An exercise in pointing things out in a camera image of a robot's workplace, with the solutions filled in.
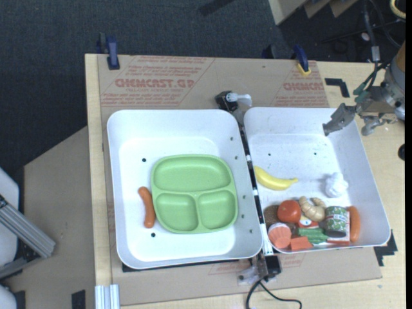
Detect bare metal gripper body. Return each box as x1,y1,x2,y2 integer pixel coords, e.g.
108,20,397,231
355,85,406,121

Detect white plastic tray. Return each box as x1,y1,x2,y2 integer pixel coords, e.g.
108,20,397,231
243,106,392,255
106,108,265,270

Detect white crumpled lump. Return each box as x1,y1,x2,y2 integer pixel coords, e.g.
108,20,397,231
324,171,350,199

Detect yellow banana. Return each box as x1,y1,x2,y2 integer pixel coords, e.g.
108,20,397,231
252,165,299,192

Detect thin black and white rod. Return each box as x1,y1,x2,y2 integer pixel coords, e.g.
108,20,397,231
225,92,274,256

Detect orange sausage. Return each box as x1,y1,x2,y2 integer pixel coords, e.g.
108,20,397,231
138,186,156,229
348,205,361,243

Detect green patterned can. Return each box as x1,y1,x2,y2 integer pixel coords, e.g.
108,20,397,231
323,205,351,238

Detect red tomato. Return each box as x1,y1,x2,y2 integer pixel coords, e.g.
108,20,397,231
277,200,303,224

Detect red and white packet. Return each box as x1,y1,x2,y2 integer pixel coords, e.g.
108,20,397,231
297,214,320,230

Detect brown round biscuit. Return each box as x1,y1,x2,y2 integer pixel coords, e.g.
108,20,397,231
263,204,281,227

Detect green beans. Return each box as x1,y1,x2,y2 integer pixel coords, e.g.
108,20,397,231
296,226,329,245

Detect red and white carton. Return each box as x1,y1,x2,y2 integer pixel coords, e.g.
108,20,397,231
325,232,351,247

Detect orange block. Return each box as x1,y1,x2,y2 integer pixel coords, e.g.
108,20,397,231
290,235,314,252

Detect orange cupcake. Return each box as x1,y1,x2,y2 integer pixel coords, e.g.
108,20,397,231
267,222,293,250

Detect green divided plate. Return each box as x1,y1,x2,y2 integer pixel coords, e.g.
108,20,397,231
149,153,239,235

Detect brown cardboard board red print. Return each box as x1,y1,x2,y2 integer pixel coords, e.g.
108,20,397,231
96,53,384,307

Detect black block with thin wires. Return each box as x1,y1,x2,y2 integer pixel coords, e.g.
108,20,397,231
253,254,283,283
214,91,239,112

